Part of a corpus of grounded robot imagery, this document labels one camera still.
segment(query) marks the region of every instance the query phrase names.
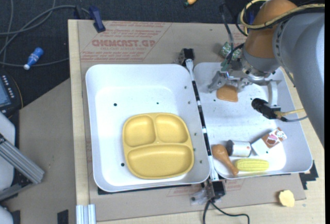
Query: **brown toy drumstick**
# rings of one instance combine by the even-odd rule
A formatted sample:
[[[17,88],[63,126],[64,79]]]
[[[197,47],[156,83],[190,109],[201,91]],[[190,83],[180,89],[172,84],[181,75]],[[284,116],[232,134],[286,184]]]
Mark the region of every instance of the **brown toy drumstick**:
[[[233,175],[238,174],[238,169],[232,164],[229,159],[226,147],[221,144],[212,146],[212,154],[219,161],[223,162],[233,173]]]

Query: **can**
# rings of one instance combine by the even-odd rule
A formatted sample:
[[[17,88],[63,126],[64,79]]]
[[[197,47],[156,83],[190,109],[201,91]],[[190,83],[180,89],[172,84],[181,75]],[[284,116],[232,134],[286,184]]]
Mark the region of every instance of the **can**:
[[[251,143],[249,141],[229,140],[226,144],[229,156],[249,157],[252,152]]]

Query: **yellow corn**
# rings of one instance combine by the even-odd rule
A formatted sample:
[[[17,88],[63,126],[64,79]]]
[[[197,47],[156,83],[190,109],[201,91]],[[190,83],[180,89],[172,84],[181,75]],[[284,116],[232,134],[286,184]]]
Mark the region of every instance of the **yellow corn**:
[[[263,159],[238,159],[235,161],[235,166],[239,171],[256,172],[266,171],[269,168],[269,162]]]

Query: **white tray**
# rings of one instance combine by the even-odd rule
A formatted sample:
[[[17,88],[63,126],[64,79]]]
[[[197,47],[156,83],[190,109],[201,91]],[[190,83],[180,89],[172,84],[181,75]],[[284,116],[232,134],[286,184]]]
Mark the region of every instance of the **white tray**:
[[[211,84],[216,72],[221,69],[220,63],[203,62],[196,65],[194,75],[199,91],[210,145],[223,144],[228,140],[254,142],[264,134],[280,127],[288,139],[274,146],[267,154],[257,156],[254,152],[249,158],[268,160],[270,167],[265,172],[239,172],[234,176],[220,161],[214,160],[217,173],[226,179],[255,177],[308,171],[312,166],[312,157],[300,122],[282,122],[269,120],[254,110],[251,102],[255,98],[268,101],[267,86],[249,85],[238,93],[238,102],[219,100],[216,91],[209,93],[207,86]],[[294,108],[292,98],[283,72],[279,69],[270,78],[277,81],[278,105],[282,111]],[[296,114],[287,116],[296,119]],[[230,157],[231,161],[239,157]]]
[[[204,182],[210,165],[189,72],[182,66],[94,65],[86,73],[93,175],[99,188],[119,192]],[[180,176],[146,180],[125,165],[122,128],[142,113],[172,113],[186,123],[194,148],[192,169]]]

